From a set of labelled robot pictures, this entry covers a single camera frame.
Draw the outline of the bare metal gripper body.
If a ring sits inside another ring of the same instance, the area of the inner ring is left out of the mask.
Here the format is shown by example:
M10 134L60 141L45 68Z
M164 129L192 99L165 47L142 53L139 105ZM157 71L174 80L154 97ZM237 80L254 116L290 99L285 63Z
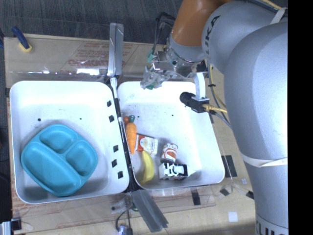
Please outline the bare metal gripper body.
M175 52L157 51L152 60L152 69L157 73L168 73L187 78L194 72L197 62L190 62Z

